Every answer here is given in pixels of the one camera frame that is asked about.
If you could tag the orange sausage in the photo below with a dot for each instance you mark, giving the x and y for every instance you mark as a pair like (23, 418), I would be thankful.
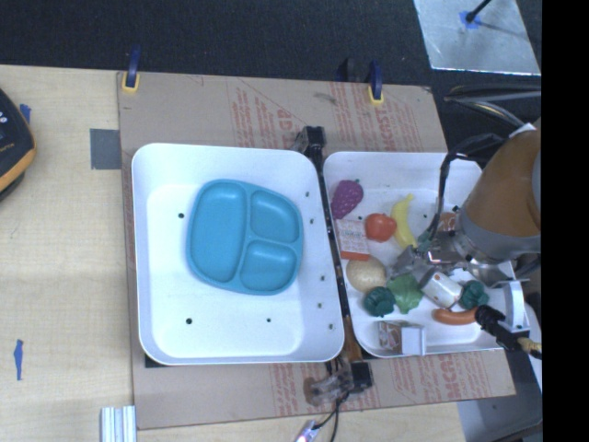
(453, 317)

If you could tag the purple grapes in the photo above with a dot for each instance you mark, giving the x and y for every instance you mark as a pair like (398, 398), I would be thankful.
(346, 198)

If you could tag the brown cardboard board red print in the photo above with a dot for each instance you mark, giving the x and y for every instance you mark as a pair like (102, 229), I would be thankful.
(193, 108)

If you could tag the thin black and white rod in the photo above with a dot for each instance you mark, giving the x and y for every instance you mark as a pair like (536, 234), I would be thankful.
(332, 242)

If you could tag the white plastic tray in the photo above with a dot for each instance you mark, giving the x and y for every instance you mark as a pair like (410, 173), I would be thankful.
(391, 168)
(221, 320)

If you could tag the black cylinder on white bracket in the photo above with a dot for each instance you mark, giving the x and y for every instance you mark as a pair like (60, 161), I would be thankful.
(499, 325)

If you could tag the white and orange packet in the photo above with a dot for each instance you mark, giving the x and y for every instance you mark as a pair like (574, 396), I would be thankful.
(353, 237)

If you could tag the red tomato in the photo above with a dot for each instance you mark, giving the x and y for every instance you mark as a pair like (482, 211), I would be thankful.
(379, 227)

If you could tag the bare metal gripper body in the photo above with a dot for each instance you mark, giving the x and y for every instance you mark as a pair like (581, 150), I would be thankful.
(448, 249)

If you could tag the white and orange carton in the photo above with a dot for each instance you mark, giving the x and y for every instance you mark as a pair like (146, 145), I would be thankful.
(400, 338)

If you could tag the dark green broccoli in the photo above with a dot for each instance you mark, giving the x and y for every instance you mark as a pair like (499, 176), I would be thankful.
(474, 295)
(379, 301)

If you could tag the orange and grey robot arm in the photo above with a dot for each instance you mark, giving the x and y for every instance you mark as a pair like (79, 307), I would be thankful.
(504, 191)

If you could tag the yellow banana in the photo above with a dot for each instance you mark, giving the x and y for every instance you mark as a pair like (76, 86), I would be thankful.
(405, 224)

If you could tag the white bottle with orange print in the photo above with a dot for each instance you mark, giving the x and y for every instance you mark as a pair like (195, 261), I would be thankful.
(442, 290)

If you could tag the light green lettuce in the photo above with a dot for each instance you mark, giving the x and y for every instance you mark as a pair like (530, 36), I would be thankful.
(406, 295)

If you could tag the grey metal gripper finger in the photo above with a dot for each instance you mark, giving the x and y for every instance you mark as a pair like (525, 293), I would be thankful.
(405, 260)
(424, 273)

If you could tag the beige potato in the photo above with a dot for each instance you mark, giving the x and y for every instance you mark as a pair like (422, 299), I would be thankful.
(366, 274)

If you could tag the blue divided plate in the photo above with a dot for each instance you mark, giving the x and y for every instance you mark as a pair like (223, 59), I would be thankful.
(221, 237)

